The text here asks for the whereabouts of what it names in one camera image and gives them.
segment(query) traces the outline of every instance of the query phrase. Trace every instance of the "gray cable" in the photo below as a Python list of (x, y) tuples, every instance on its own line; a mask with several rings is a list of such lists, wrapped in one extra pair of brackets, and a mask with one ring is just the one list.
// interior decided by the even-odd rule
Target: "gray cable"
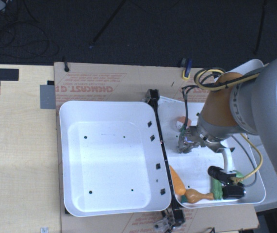
[[(244, 150), (245, 154), (247, 155), (247, 157), (249, 158), (253, 168), (255, 169), (255, 164), (253, 163), (252, 159), (250, 158), (248, 152), (246, 151), (246, 149), (244, 148), (244, 146), (240, 143), (240, 141), (235, 137), (235, 136), (232, 136), (232, 138), (241, 146), (241, 148)], [(255, 179), (254, 181), (251, 183), (251, 184), (248, 184), (248, 185), (244, 185), (244, 187), (250, 187), (252, 186), (257, 180), (257, 172), (255, 172)]]

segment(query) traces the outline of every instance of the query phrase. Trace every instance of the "yellow cable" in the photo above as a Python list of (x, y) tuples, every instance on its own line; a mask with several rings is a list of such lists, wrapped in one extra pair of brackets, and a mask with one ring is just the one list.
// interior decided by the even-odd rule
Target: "yellow cable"
[[(218, 72), (218, 73), (221, 73), (221, 74), (224, 74), (224, 72), (222, 70), (219, 70), (219, 69), (210, 69), (208, 70), (209, 72)], [(204, 70), (204, 71), (199, 71), (196, 76), (195, 76), (195, 80), (194, 82), (196, 83), (197, 86), (199, 86), (201, 89), (203, 90), (209, 90), (209, 91), (218, 91), (218, 90), (221, 90), (221, 89), (224, 89), (224, 88), (228, 88), (230, 86), (234, 86), (238, 83), (242, 83), (242, 82), (246, 82), (248, 80), (252, 80), (252, 79), (255, 79), (256, 77), (259, 76), (259, 73), (256, 73), (256, 74), (253, 74), (251, 76), (248, 76), (248, 77), (245, 77), (245, 78), (241, 78), (240, 80), (238, 81), (234, 81), (234, 82), (228, 82), (227, 84), (224, 84), (224, 85), (221, 85), (221, 86), (217, 86), (217, 87), (206, 87), (204, 85), (202, 85), (200, 82), (199, 82), (199, 78), (204, 75), (207, 71)]]
[(242, 182), (243, 180), (245, 180), (245, 179), (249, 178), (250, 176), (252, 176), (255, 172), (257, 172), (259, 170), (259, 168), (262, 166), (262, 163), (263, 163), (263, 156), (260, 153), (260, 151), (256, 148), (256, 146), (251, 141), (249, 141), (249, 139), (246, 136), (244, 136), (243, 134), (240, 134), (240, 135), (257, 151), (258, 155), (260, 156), (260, 162), (253, 171), (251, 171), (250, 173), (248, 173), (244, 177), (241, 177), (241, 178), (232, 177), (231, 179), (235, 182)]

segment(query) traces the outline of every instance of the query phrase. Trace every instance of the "orange object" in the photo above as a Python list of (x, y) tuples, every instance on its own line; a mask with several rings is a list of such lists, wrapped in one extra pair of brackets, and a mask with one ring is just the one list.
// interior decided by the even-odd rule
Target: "orange object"
[[(186, 120), (186, 117), (185, 116), (181, 116), (178, 118), (178, 122), (184, 124), (185, 123), (185, 120)], [(188, 122), (187, 122), (187, 127), (189, 127), (191, 125), (191, 120), (188, 118)]]
[(207, 194), (199, 193), (197, 190), (188, 189), (185, 192), (185, 196), (189, 203), (194, 204), (200, 200), (214, 200), (214, 194), (212, 192)]
[(171, 166), (169, 166), (169, 169), (171, 170), (175, 194), (180, 196), (184, 195), (186, 193), (186, 187), (183, 184), (181, 178)]

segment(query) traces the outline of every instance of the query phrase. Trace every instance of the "black floor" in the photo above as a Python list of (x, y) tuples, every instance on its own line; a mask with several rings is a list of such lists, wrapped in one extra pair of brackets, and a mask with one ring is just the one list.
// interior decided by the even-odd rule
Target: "black floor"
[(239, 231), (239, 233), (277, 233), (277, 208), (258, 212), (260, 227), (254, 230)]
[(277, 0), (3, 0), (0, 64), (68, 62), (230, 70), (277, 58)]

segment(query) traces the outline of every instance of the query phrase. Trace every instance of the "orange carrot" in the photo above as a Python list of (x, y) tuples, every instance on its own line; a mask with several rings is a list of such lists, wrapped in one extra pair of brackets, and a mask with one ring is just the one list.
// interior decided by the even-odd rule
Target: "orange carrot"
[(171, 170), (171, 176), (173, 180), (173, 186), (174, 186), (174, 191), (177, 195), (184, 195), (186, 193), (186, 187), (183, 184), (181, 178), (177, 174), (177, 172), (169, 166), (169, 169)]

